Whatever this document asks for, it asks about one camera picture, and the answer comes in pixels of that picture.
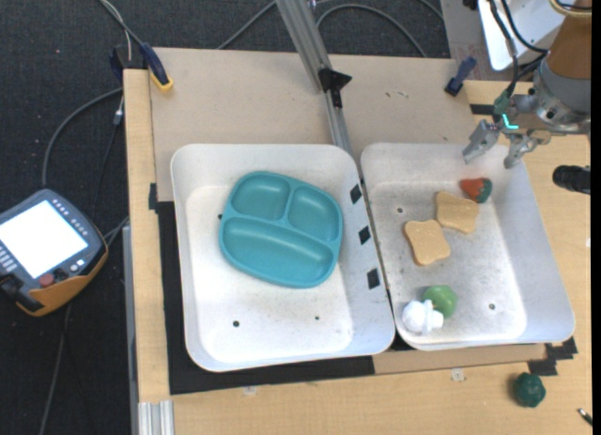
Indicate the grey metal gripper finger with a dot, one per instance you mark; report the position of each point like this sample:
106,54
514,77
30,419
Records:
516,147
480,141

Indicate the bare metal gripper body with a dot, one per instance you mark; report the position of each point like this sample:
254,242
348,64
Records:
556,119

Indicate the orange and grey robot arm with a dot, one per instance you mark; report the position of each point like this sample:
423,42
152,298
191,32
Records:
570,48

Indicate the red toy strawberry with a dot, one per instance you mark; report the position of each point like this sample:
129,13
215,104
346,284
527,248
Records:
474,189

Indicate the tan toy bread slice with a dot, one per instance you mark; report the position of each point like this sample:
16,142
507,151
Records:
427,243
456,212

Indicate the white plastic tray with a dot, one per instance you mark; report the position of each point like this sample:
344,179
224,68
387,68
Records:
277,325
488,283

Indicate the light green toy pepper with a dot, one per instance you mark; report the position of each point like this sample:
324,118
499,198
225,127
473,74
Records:
441,299

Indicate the white toy garlic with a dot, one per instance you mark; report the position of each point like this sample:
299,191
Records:
418,316

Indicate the teal divided plate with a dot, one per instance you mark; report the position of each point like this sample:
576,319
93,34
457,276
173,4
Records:
277,245

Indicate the brown cardboard board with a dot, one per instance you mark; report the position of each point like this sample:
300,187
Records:
244,104

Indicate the dark green toy broccoli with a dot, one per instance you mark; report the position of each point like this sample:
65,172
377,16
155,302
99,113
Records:
529,390

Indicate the black cylinder on white bracket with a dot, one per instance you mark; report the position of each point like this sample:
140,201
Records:
573,179

